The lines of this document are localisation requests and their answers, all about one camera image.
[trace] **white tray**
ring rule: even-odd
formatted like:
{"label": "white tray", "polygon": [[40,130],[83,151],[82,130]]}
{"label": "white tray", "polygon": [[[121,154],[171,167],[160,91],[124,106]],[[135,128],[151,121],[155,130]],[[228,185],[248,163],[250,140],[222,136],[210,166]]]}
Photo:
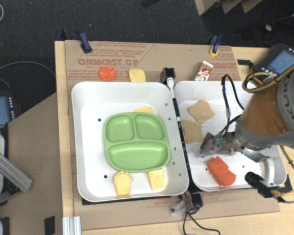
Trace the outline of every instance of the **white tray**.
{"label": "white tray", "polygon": [[[239,101],[243,106],[246,106],[252,94],[247,93],[242,89],[241,82],[234,82],[234,85]],[[201,125],[204,137],[207,132],[216,135],[226,125],[227,118],[225,114],[225,102],[222,95],[221,82],[181,81],[176,84],[174,93],[179,107],[181,120],[188,119],[195,121],[195,119],[188,113],[188,108],[200,100],[208,101],[215,116]],[[231,108],[231,118],[234,118],[241,114],[242,110],[235,100],[231,83],[228,81],[226,81],[226,94]],[[235,123],[230,125],[229,131],[234,131],[234,128]],[[238,152],[234,156],[215,154],[202,158],[198,155],[198,150],[201,144],[202,142],[194,142],[192,144],[186,143],[192,179],[195,185],[201,190],[216,191],[223,189],[250,188],[250,185],[244,179],[246,173],[252,171],[265,178],[265,173],[268,172],[268,170],[265,170],[265,167],[268,165],[263,162],[256,163]],[[272,146],[270,149],[262,150],[261,153],[273,158],[272,166],[274,169],[270,171],[270,177],[272,178],[271,186],[278,186],[284,183],[286,180],[286,170],[278,147],[276,145]],[[220,156],[220,158],[229,166],[229,170],[236,175],[235,182],[228,187],[219,186],[207,169],[207,162],[216,156]]]}
{"label": "white tray", "polygon": [[[90,202],[180,195],[189,185],[181,138],[169,89],[161,83],[81,82],[72,90],[77,186]],[[103,128],[113,114],[149,107],[166,128],[171,156],[163,167],[166,187],[152,190],[146,173],[130,173],[131,194],[118,197],[113,178],[118,173],[105,153]]]}

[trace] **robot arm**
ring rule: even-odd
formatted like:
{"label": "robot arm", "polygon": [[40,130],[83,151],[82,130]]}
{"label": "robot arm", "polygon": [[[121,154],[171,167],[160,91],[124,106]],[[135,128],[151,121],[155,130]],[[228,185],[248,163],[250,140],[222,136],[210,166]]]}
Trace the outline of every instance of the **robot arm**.
{"label": "robot arm", "polygon": [[222,134],[221,131],[215,136],[206,136],[200,148],[202,157],[238,151],[259,161],[261,154],[257,151],[272,145],[294,149],[294,65],[286,70],[286,74],[269,77],[258,88],[251,91],[254,94],[242,115],[232,120],[236,122],[234,132]]}

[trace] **green plate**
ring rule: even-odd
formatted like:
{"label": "green plate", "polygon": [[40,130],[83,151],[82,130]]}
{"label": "green plate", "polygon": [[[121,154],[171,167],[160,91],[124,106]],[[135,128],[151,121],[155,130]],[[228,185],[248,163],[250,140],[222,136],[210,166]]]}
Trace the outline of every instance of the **green plate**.
{"label": "green plate", "polygon": [[170,159],[168,135],[160,118],[150,113],[120,113],[104,126],[110,164],[119,171],[145,172],[164,167]]}

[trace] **black cable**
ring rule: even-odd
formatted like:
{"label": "black cable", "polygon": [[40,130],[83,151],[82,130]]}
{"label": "black cable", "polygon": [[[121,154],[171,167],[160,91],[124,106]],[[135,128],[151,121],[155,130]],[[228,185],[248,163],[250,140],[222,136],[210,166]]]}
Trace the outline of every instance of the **black cable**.
{"label": "black cable", "polygon": [[224,89],[222,88],[222,90],[224,90],[224,95],[223,95],[223,96],[226,97],[226,94],[225,94],[225,79],[226,79],[226,78],[228,78],[228,79],[230,80],[230,82],[231,82],[231,85],[232,85],[232,88],[233,88],[233,93],[234,93],[234,96],[235,96],[236,102],[238,103],[238,105],[240,106],[240,108],[241,108],[242,110],[244,110],[245,108],[244,108],[243,105],[240,103],[239,98],[237,97],[237,92],[236,92],[236,89],[235,89],[234,82],[233,82],[232,78],[231,78],[229,75],[227,75],[227,74],[224,75],[224,76],[222,77],[222,80],[221,80],[222,87],[224,87]]}
{"label": "black cable", "polygon": [[187,234],[186,234],[186,231],[185,231],[185,223],[186,223],[187,215],[188,215],[188,216],[189,216],[189,217],[195,222],[195,224],[197,224],[197,225],[198,225],[200,228],[202,228],[203,230],[211,231],[211,232],[217,232],[219,235],[221,235],[221,233],[220,233],[218,230],[216,230],[216,229],[209,229],[209,228],[202,227],[200,224],[198,224],[198,223],[196,222],[196,220],[192,217],[192,214],[189,213],[188,211],[185,212],[184,221],[183,221],[183,233],[184,233],[184,235],[187,235]]}
{"label": "black cable", "polygon": [[225,128],[223,129],[222,132],[224,132],[223,136],[226,135],[227,131],[228,131],[228,128],[229,128],[229,125],[231,124],[230,123],[230,107],[229,107],[229,103],[227,101],[227,96],[226,96],[226,92],[225,92],[225,80],[226,78],[228,78],[230,80],[230,83],[232,85],[232,89],[233,89],[233,93],[234,93],[234,96],[235,96],[235,99],[236,99],[236,102],[238,103],[239,107],[244,110],[244,107],[243,105],[240,103],[238,97],[237,97],[237,92],[236,92],[236,89],[235,89],[235,85],[234,85],[234,82],[232,80],[232,78],[226,74],[222,77],[221,79],[221,85],[222,85],[222,94],[223,94],[223,99],[224,99],[224,102],[225,102],[225,107],[226,107],[226,116],[227,116],[227,125],[225,126]]}
{"label": "black cable", "polygon": [[[261,16],[261,21],[263,22],[264,21],[264,17],[265,17],[265,13],[268,11],[268,9],[269,8],[271,8],[272,7],[272,10],[271,10],[271,12],[270,12],[270,16],[271,16],[271,21],[270,22],[272,22],[272,23],[270,23],[270,24],[272,24],[272,25],[279,25],[279,22],[276,22],[276,23],[274,23],[274,21],[276,21],[276,18],[279,18],[280,16],[280,11],[284,11],[284,12],[288,12],[288,13],[294,13],[293,11],[291,11],[291,10],[288,10],[288,9],[285,9],[285,8],[281,8],[281,7],[279,7],[278,6],[278,3],[275,3],[274,5],[269,5],[269,6],[267,6],[265,9],[264,9],[264,11],[263,11],[263,13],[262,13],[262,16]],[[287,21],[287,22],[285,22],[284,23],[284,25],[288,25],[290,22],[291,22],[291,20],[294,18],[294,14],[292,14],[292,16],[290,16],[290,19]],[[276,38],[276,40],[279,42],[279,43],[282,43],[283,41],[281,41],[281,39],[278,37],[278,35],[275,33],[275,30],[272,30],[271,32],[267,32],[267,33],[264,33],[264,31],[262,31],[262,34],[261,34],[261,36],[262,36],[262,39],[263,40],[265,40],[265,36],[266,35],[268,35],[268,37],[267,37],[267,42],[269,42],[269,41],[271,41],[271,39],[272,39],[272,37],[275,37]]]}
{"label": "black cable", "polygon": [[256,47],[267,47],[267,48],[271,48],[272,46],[273,46],[273,43],[270,43],[268,41],[260,41],[260,42],[256,43]]}
{"label": "black cable", "polygon": [[283,145],[280,145],[280,148],[284,154],[284,156],[286,157],[286,159],[288,160],[289,164],[292,166],[293,170],[294,170],[294,164],[292,163],[293,161],[290,159],[288,153],[286,152],[285,148]]}
{"label": "black cable", "polygon": [[227,130],[229,128],[229,125],[232,124],[233,122],[236,122],[240,117],[241,117],[241,115],[237,115],[235,118],[233,118],[231,121],[229,121],[229,123],[221,130],[221,133],[223,133],[225,130]]}
{"label": "black cable", "polygon": [[284,204],[294,204],[294,200],[293,201],[287,201],[282,197],[278,197],[277,198],[279,202],[284,203]]}
{"label": "black cable", "polygon": [[3,84],[5,84],[8,89],[11,88],[10,85],[6,81],[4,81],[3,79],[1,79],[1,78],[0,78],[0,82],[3,83]]}
{"label": "black cable", "polygon": [[4,69],[6,67],[12,66],[12,65],[16,65],[16,64],[35,64],[35,65],[38,65],[40,67],[45,68],[47,71],[49,71],[55,77],[55,73],[51,69],[49,69],[47,66],[40,64],[40,63],[37,63],[37,62],[33,62],[33,61],[18,61],[18,62],[10,63],[7,65],[1,66],[0,70]]}

